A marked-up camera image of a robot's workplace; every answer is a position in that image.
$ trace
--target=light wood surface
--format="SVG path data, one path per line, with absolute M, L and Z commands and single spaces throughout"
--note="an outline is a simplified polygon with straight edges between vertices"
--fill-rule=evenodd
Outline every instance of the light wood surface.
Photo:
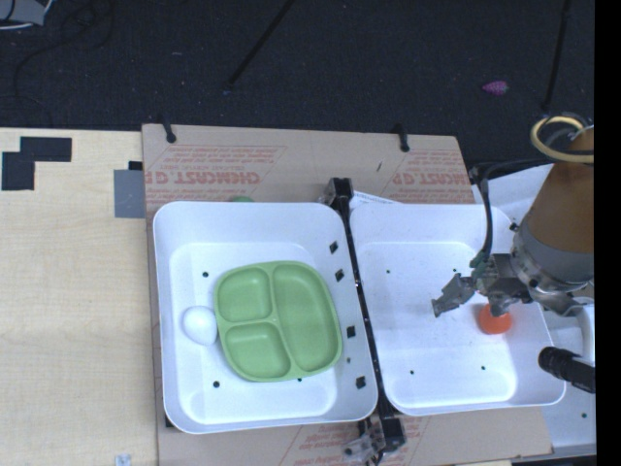
M 157 464 L 146 224 L 114 217 L 141 134 L 0 129 L 0 151 L 20 136 L 73 159 L 0 191 L 0 465 Z

